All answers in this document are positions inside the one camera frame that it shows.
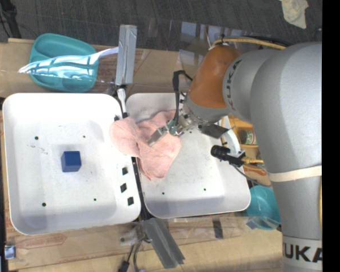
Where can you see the white plastic tray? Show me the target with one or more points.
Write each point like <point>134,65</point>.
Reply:
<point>73,118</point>
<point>195,177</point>

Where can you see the black cylinder on white bracket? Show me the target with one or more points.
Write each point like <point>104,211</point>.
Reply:
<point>224,153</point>

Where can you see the teal bowl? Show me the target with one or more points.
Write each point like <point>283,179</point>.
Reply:
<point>262,205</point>

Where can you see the pink cloth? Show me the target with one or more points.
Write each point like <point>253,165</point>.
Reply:
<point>156,157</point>

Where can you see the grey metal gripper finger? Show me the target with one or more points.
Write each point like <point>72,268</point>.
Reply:
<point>214,131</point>
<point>157,136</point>

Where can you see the blue cube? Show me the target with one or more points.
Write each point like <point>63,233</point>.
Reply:
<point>71,161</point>

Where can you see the white crumpled cloth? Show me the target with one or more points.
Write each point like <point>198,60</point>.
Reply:
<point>293,8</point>

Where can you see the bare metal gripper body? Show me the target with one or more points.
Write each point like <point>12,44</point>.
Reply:
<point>188,124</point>

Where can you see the teal divided plate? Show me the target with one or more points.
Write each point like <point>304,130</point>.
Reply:
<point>56,45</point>

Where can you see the green and white can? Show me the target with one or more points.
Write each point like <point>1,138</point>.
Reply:
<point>248,137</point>

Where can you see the orange packet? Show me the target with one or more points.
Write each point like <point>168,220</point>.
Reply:
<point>256,175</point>

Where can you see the brown cardboard board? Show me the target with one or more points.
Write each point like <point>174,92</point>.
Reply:
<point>156,67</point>

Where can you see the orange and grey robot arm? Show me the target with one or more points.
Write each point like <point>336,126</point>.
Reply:
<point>286,118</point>

